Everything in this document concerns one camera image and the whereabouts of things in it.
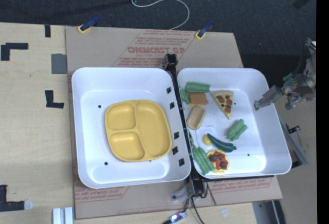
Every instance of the yellow plate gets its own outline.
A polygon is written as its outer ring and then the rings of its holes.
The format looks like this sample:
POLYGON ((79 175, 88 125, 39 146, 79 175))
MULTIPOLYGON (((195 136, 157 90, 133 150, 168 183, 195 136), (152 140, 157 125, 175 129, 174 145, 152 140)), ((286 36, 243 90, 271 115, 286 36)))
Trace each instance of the yellow plate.
POLYGON ((113 154, 126 162, 165 156, 172 146, 165 113, 149 100, 124 101, 105 113, 105 127, 113 154))

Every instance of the white cable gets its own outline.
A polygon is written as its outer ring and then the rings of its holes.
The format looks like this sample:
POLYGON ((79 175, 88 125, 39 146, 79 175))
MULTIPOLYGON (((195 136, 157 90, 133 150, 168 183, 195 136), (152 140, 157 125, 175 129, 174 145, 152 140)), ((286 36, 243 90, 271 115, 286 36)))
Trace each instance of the white cable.
MULTIPOLYGON (((135 7, 138 7, 138 8, 146 8, 146 7, 150 7, 150 6, 153 6, 153 5, 155 5, 155 4, 159 3, 159 2, 162 2, 162 1, 166 1, 166 0, 158 0, 158 1, 153 2, 153 3, 151 3, 151 4, 148 4, 148 5, 138 5, 138 4, 136 4, 136 3, 134 2, 134 0, 131 0, 132 4, 133 4, 135 7)), ((176 26, 176 27, 174 27, 174 28, 171 28, 170 30, 174 30, 174 29, 176 29, 176 28, 181 27, 181 26, 184 25, 184 24, 189 20, 189 18, 190 18, 190 9, 189 9, 189 7, 188 7, 183 1, 181 1, 181 0, 174 0, 174 1, 178 1, 178 2, 182 3, 182 4, 186 7, 186 9, 187 9, 187 18, 186 18, 186 20, 185 20, 183 23, 179 24, 178 26, 176 26)))

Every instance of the white plastic tray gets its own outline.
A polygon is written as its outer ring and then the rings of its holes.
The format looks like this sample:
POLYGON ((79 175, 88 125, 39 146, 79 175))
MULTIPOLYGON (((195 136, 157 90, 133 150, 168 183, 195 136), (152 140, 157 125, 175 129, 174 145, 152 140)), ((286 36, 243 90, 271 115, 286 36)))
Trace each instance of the white plastic tray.
POLYGON ((191 163, 170 75, 157 68, 81 68, 72 76, 78 173, 90 188, 183 180, 191 163), (123 162, 109 147, 105 112, 117 102, 150 100, 169 123, 172 149, 162 158, 123 162))
MULTIPOLYGON (((210 172, 202 174, 197 163, 197 171, 206 178, 236 178, 285 174, 291 168, 291 157, 280 126, 275 106, 255 110, 253 103, 268 91, 268 85, 262 73, 247 68, 187 68, 178 73, 180 89, 189 81, 210 85, 210 91, 231 90, 234 92, 231 120, 220 110, 210 93, 206 93, 208 104, 204 105, 205 118, 198 130, 189 129, 194 144, 205 151, 216 149, 202 142, 202 136, 210 133, 216 138, 230 142, 226 138, 227 130, 234 122, 243 119, 248 129, 235 141, 237 147, 226 153, 229 169, 223 174, 210 172)), ((190 105, 182 103, 185 118, 190 105)))

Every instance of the cardboard sheet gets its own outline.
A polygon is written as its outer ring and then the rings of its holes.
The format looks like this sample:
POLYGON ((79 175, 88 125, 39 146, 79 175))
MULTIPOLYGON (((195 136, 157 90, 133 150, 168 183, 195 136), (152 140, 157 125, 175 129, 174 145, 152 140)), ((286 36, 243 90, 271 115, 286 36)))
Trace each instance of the cardboard sheet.
MULTIPOLYGON (((167 53, 178 58, 177 72, 187 67, 243 67, 233 33, 207 32, 202 40, 193 31, 93 27, 80 34, 66 27, 69 108, 76 219, 182 209, 170 193, 184 181, 90 189, 77 172, 71 76, 82 67, 159 67, 167 53)), ((210 182, 210 195, 196 205, 215 206, 282 197, 276 177, 210 182)))

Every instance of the blue clamp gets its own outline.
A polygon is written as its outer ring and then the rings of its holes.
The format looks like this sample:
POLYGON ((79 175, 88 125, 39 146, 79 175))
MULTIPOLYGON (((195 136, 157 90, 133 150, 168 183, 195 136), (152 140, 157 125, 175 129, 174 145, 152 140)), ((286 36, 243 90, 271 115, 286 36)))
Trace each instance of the blue clamp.
POLYGON ((94 16, 90 20, 86 21, 83 25, 78 27, 78 31, 84 34, 90 31, 90 27, 97 25, 97 23, 102 19, 101 16, 94 16))
POLYGON ((212 22, 213 20, 210 20, 202 29, 200 29, 196 34, 195 38, 197 40, 202 40, 205 37, 206 31, 210 31, 212 29, 212 22))

